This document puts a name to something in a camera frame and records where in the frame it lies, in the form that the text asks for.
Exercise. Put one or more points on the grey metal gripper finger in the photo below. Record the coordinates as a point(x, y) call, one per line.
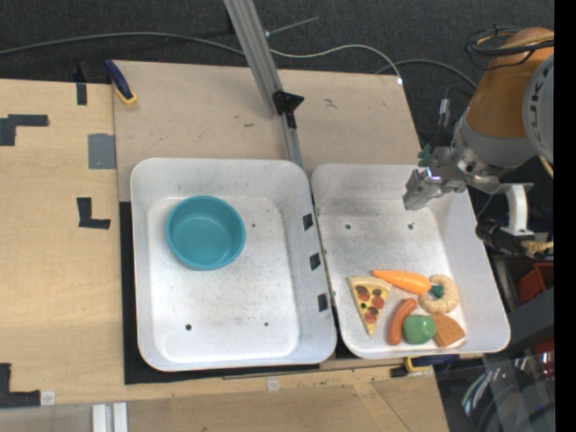
point(411, 191)
point(431, 191)

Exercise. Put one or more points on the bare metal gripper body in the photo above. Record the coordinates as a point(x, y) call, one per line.
point(455, 171)

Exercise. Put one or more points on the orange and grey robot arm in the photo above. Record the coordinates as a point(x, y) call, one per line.
point(499, 101)

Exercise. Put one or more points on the white plastic tray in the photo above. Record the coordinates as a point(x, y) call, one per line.
point(225, 295)
point(387, 241)

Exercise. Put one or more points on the orange carrot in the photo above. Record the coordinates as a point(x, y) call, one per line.
point(405, 281)

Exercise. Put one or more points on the beige doughnut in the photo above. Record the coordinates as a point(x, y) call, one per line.
point(450, 302)

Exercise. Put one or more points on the toy pizza slice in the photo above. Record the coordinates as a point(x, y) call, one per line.
point(366, 297)

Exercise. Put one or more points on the orange sausage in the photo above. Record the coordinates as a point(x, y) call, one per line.
point(398, 322)

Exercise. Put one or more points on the green pepper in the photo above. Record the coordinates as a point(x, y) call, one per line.
point(418, 329)

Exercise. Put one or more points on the brown waffle biscuit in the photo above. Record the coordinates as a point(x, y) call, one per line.
point(447, 331)

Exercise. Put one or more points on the teal bowl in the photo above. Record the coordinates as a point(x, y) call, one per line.
point(205, 233)

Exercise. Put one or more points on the pale wood board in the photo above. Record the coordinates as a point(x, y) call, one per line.
point(202, 119)

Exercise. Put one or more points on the black cylinder on white bracket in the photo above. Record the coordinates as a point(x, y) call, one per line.
point(517, 214)

